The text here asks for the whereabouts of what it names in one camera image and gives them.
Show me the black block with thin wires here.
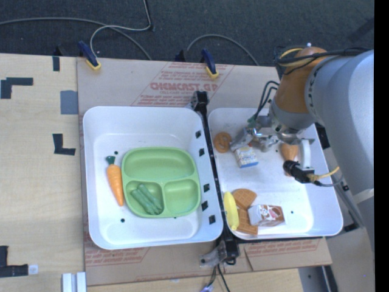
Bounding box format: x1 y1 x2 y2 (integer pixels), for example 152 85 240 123
190 90 211 113
199 238 241 269

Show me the brown chicken drumstick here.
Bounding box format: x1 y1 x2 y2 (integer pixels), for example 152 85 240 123
280 142 300 176

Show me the blue and yellow small carton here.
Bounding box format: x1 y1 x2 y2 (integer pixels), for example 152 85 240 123
233 145 260 169

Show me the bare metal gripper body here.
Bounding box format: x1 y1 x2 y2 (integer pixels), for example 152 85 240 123
246 116 306 148

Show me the yellow banana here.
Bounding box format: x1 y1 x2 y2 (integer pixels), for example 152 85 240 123
223 191 241 232

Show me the green divided plate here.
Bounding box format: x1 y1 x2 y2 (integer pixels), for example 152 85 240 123
120 147 202 219

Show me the brown cardboard board, red print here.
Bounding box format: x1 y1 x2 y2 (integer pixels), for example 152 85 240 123
75 56 334 287

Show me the brown waffle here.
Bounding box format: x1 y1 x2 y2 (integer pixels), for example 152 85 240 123
231 188 258 212
235 208 260 237

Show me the green asparagus bundle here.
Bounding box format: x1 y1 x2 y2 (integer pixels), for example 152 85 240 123
130 183 164 216

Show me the brown and white milk carton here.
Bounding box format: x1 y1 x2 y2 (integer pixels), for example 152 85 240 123
247 204 286 228

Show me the brown pretzel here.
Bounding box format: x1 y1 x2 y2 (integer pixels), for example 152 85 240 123
213 131 233 154

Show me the orange carrot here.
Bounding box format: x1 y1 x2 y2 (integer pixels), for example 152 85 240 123
105 155 126 207

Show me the white plastic tray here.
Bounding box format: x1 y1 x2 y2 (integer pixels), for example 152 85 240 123
208 107 345 241
82 105 224 251

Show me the thin black rod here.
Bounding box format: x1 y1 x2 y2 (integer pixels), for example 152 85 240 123
199 103 232 243

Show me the black cylinder on white bracket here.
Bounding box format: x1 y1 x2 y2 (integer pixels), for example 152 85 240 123
282 138 317 184

